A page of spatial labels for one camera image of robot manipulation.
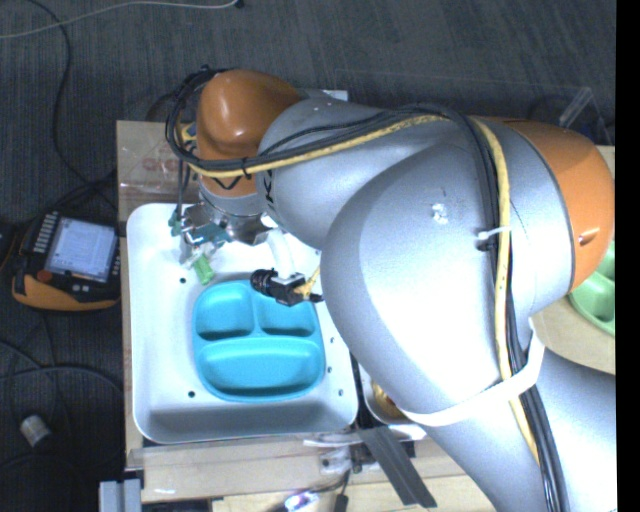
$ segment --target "wooden surface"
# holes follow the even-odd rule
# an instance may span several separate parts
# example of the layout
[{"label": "wooden surface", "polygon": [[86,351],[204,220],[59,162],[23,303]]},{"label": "wooden surface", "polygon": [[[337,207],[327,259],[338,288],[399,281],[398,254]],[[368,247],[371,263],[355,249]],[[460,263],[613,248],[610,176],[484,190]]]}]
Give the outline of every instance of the wooden surface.
[{"label": "wooden surface", "polygon": [[[176,175],[163,159],[162,123],[118,122],[120,221],[145,202],[172,202]],[[615,173],[615,148],[601,148]],[[141,172],[161,173],[145,181]],[[126,239],[122,250],[122,313],[125,374],[125,436],[127,466],[144,471],[143,503],[208,498],[214,512],[264,512],[296,490],[326,486],[337,476],[325,474],[320,455],[327,449],[304,446],[301,438],[278,437],[239,441],[143,447],[132,414],[131,331]],[[545,345],[569,359],[615,373],[615,338],[581,317],[567,299],[534,317]],[[434,495],[440,512],[491,512],[493,507],[477,485],[431,439],[416,442],[414,466]],[[382,470],[374,465],[354,474],[346,494],[349,512],[410,510],[403,507]],[[305,510],[331,511],[335,492]]]}]

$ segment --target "orange cap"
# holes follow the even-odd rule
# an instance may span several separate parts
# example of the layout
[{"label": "orange cap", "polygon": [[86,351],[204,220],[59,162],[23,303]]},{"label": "orange cap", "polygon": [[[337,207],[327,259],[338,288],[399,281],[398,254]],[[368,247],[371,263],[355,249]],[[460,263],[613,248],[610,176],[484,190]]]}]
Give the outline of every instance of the orange cap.
[{"label": "orange cap", "polygon": [[[256,156],[267,128],[285,109],[300,101],[298,91],[266,73],[233,69],[215,75],[202,90],[196,117],[200,158],[225,160]],[[254,180],[240,180],[226,190],[202,176],[213,194],[239,197],[255,192]],[[228,186],[233,178],[220,180]]]},{"label": "orange cap", "polygon": [[615,193],[609,167],[593,142],[572,130],[536,121],[503,122],[537,148],[556,177],[571,222],[574,290],[595,272],[613,239]]}]

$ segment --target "white sink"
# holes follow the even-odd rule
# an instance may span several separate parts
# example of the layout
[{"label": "white sink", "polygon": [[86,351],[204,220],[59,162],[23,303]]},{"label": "white sink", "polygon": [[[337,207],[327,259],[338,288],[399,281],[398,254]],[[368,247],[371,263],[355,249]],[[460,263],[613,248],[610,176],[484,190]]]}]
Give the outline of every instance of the white sink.
[{"label": "white sink", "polygon": [[[140,432],[169,444],[347,428],[358,409],[351,360],[323,302],[316,304],[316,313],[326,367],[320,383],[305,395],[270,403],[234,402],[217,398],[201,383],[191,317],[205,286],[195,270],[179,263],[180,239],[171,236],[167,224],[174,207],[147,204],[127,222],[133,417]],[[320,261],[318,252],[291,235],[285,238],[296,270],[311,276]],[[207,286],[248,279],[254,270],[275,265],[266,243],[225,244],[213,256],[216,275]]]}]

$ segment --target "dark floor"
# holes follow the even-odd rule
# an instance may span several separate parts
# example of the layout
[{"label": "dark floor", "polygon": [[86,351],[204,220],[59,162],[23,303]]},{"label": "dark floor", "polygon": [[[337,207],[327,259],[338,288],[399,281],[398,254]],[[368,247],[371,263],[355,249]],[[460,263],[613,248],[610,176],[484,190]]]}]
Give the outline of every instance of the dark floor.
[{"label": "dark floor", "polygon": [[[162,119],[152,106],[205,63],[346,89],[371,105],[422,100],[553,123],[582,97],[571,128],[615,143],[612,0],[245,0],[243,9],[105,10],[120,3],[0,2],[0,221],[24,225],[103,179],[98,193],[69,206],[115,219],[116,121]],[[35,311],[13,300],[10,275],[6,265],[0,510],[97,510],[98,482],[122,469],[119,306]],[[54,434],[49,451],[32,449],[18,429],[31,414]]]}]

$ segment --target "white strap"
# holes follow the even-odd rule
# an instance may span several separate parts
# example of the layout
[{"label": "white strap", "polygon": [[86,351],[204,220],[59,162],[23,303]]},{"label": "white strap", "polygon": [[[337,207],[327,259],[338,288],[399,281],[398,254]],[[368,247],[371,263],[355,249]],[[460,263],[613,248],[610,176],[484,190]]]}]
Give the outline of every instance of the white strap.
[{"label": "white strap", "polygon": [[495,403],[513,400],[533,386],[540,374],[543,355],[544,344],[534,332],[529,345],[527,364],[523,366],[518,373],[481,391],[464,402],[460,402],[442,411],[430,414],[413,413],[405,410],[402,410],[402,412],[410,420],[427,427],[442,427],[466,420],[482,411],[486,411],[488,407],[491,407]]}]

